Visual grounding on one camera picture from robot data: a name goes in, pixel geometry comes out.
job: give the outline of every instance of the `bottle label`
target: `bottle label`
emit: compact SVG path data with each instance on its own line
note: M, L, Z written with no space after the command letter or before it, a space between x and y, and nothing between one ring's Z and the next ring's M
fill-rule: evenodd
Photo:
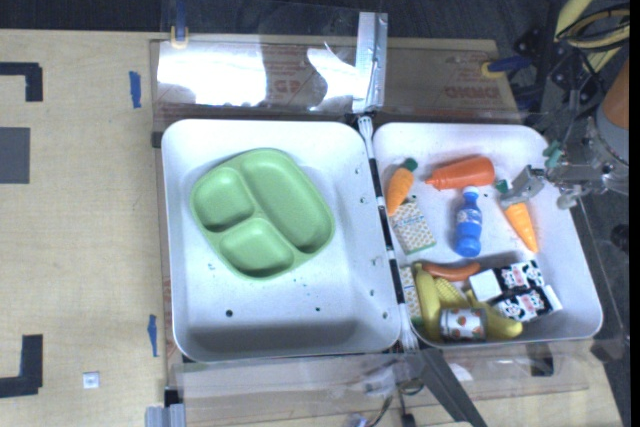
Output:
M463 208L456 214L456 223L474 223L482 225L482 213L471 208Z

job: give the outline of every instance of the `yellow banana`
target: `yellow banana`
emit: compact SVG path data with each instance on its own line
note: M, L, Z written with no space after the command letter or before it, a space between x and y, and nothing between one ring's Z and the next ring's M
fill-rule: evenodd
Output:
M439 342L440 338L440 299L433 276L417 265L416 290L420 300L420 311L429 340Z
M483 308L487 312L487 339L489 341L510 340L522 333L522 322L503 317L491 305L478 301L473 290L467 290L467 298L473 308Z

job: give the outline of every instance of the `blue tape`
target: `blue tape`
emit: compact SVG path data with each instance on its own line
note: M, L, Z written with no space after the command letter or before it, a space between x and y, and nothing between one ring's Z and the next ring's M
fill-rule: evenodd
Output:
M149 333L149 340L151 341L151 349L153 350L153 357L158 357L158 328L156 327L156 316L149 315L149 324L147 324L147 333Z
M183 42L186 38L187 10L184 2L176 1L176 41Z
M140 74L135 71L129 72L129 89L131 91L131 101L133 102L133 108L139 109L142 107L140 98L142 96L142 88L140 87Z

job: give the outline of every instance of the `clear plastic panel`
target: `clear plastic panel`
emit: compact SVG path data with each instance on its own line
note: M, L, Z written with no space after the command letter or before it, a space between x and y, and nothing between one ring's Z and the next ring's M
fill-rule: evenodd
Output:
M364 112L384 101L387 16L265 0L163 0L156 118L179 107Z
M490 39L388 39L385 13L272 0L163 0L157 131L184 118L520 123Z
M476 348L445 353L445 359L473 401L586 390L587 374L599 364L585 342ZM336 415L343 425L353 418L371 425L381 415L395 425L403 408L417 412L439 405L425 386L426 372L433 369L422 353L384 353L179 363L171 375L187 422L197 425ZM428 425L440 423L436 415L427 416ZM335 418L327 423L338 424Z

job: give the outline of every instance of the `orange object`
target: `orange object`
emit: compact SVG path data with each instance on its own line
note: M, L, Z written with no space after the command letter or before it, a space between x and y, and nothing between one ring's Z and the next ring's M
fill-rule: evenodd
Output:
M464 281L469 276L480 272L480 264L473 262L462 267L444 267L427 262L422 264L422 270L427 271L434 278L444 278L447 281Z
M414 181L413 172L417 167L418 163L412 158L408 158L402 166L393 173L391 180L389 180L389 187L387 188L387 194L385 196L387 213L389 215L395 214L398 207L407 198L409 189L411 189Z
M533 223L529 216L529 209L526 203L514 203L509 205L504 211L509 223L516 230L516 233L523 240L525 245L534 253L538 252L538 242L536 241L536 233L533 230Z
M604 97L602 109L611 123L629 130L629 59Z
M460 162L436 169L431 178L425 180L439 191L443 189L463 189L468 185L480 187L490 185L496 178L493 162L487 157L471 157Z

